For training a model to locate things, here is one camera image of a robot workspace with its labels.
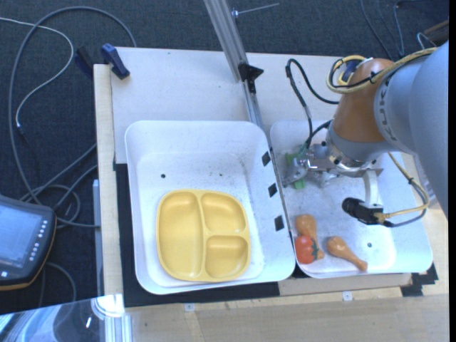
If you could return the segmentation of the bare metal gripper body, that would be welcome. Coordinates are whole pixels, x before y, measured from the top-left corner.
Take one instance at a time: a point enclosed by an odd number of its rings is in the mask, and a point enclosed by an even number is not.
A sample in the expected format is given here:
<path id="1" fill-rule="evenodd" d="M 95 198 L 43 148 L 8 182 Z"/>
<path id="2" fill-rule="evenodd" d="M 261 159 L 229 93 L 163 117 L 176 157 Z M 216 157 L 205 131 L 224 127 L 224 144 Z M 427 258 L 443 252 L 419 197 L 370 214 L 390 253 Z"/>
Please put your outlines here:
<path id="1" fill-rule="evenodd" d="M 353 160 L 330 143 L 317 143 L 300 151 L 297 163 L 305 171 L 320 175 L 362 177 L 367 171 L 374 171 L 376 175 L 383 171 L 383 168 L 375 165 L 375 161 L 372 163 Z"/>

